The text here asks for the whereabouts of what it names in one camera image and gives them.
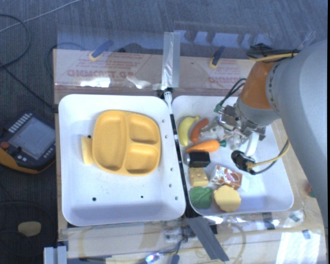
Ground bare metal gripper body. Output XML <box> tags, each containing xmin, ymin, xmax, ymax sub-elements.
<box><xmin>217</xmin><ymin>104</ymin><xmax>266</xmax><ymax>142</ymax></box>

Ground orange sausage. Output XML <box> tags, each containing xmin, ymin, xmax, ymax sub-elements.
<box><xmin>190</xmin><ymin>118</ymin><xmax>210</xmax><ymax>144</ymax></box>

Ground orange carrot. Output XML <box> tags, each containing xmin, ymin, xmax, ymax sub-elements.
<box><xmin>185</xmin><ymin>139</ymin><xmax>227</xmax><ymax>155</ymax></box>

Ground yellow banana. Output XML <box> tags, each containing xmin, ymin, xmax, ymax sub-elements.
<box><xmin>178</xmin><ymin>115</ymin><xmax>200</xmax><ymax>147</ymax></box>

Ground small black can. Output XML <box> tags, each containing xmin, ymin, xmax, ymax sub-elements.
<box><xmin>185</xmin><ymin>151</ymin><xmax>211</xmax><ymax>168</ymax></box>

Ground brown and white carton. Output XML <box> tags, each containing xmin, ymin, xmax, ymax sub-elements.
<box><xmin>210</xmin><ymin>164</ymin><xmax>250</xmax><ymax>193</ymax></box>

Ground yellow cheese block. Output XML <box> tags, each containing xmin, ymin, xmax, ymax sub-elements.
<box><xmin>189</xmin><ymin>167</ymin><xmax>210</xmax><ymax>188</ymax></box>

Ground white plastic tray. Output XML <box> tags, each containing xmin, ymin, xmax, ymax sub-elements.
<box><xmin>58</xmin><ymin>93</ymin><xmax>187</xmax><ymax>227</ymax></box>
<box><xmin>171</xmin><ymin>95</ymin><xmax>295</xmax><ymax>217</ymax></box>

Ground yellow biscuit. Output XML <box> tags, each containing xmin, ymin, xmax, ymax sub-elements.
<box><xmin>213</xmin><ymin>185</ymin><xmax>242</xmax><ymax>213</ymax></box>

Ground green lettuce leaf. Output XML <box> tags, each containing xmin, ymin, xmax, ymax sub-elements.
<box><xmin>189</xmin><ymin>186</ymin><xmax>214</xmax><ymax>210</ymax></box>

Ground yellow divided plate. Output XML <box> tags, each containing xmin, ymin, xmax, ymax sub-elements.
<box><xmin>92</xmin><ymin>109</ymin><xmax>162</xmax><ymax>177</ymax></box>

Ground brown cardboard board red print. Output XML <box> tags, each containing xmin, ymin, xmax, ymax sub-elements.
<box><xmin>52</xmin><ymin>48</ymin><xmax>327</xmax><ymax>264</ymax></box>

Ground yellow oval toy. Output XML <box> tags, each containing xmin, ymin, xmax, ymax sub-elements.
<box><xmin>17</xmin><ymin>221</ymin><xmax>42</xmax><ymax>237</ymax></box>

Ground black cylinder on white bracket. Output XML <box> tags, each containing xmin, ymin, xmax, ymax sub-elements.
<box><xmin>230</xmin><ymin>132</ymin><xmax>261</xmax><ymax>173</ymax></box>

